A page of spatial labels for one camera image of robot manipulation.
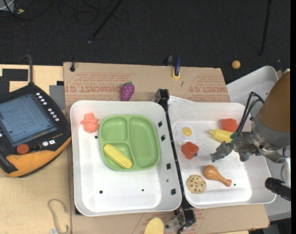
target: green plate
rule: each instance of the green plate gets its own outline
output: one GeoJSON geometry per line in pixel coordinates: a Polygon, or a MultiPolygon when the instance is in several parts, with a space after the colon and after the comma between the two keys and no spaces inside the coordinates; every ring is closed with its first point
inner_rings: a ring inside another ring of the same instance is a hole
{"type": "Polygon", "coordinates": [[[153,123],[141,115],[118,115],[105,118],[99,128],[103,159],[117,171],[139,171],[154,167],[160,161],[160,144],[153,123]],[[132,162],[124,169],[104,153],[104,146],[111,144],[132,162]]]}

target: toy egg yolk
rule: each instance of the toy egg yolk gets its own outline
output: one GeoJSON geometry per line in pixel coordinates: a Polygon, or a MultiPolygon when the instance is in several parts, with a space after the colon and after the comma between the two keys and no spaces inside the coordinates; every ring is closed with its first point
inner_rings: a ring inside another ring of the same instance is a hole
{"type": "Polygon", "coordinates": [[[183,128],[183,134],[185,136],[191,136],[192,135],[192,131],[191,131],[191,129],[189,127],[184,127],[183,128]]]}

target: black floor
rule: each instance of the black floor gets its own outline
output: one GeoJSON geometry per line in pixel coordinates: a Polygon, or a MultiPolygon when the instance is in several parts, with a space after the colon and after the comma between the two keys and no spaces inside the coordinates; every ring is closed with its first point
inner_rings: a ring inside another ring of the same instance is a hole
{"type": "Polygon", "coordinates": [[[173,55],[182,66],[221,68],[226,83],[266,65],[284,71],[290,68],[291,0],[271,0],[269,7],[268,1],[122,0],[95,35],[119,0],[15,0],[13,13],[0,11],[0,63],[30,54],[41,65],[62,65],[72,56],[163,65],[173,55]],[[237,70],[231,67],[236,59],[237,70]]]}

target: cookie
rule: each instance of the cookie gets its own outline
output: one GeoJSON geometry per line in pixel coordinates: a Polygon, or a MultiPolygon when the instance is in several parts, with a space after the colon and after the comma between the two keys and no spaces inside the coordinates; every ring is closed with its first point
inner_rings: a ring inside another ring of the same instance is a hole
{"type": "Polygon", "coordinates": [[[188,190],[196,194],[201,194],[206,189],[206,182],[200,175],[189,176],[186,185],[188,190]]]}

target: yellow corn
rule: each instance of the yellow corn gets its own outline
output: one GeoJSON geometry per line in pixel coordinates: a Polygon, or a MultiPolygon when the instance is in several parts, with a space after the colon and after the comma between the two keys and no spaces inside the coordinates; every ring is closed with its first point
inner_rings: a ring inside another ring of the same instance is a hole
{"type": "Polygon", "coordinates": [[[122,168],[129,169],[133,166],[133,162],[113,145],[106,144],[104,153],[122,168]]]}

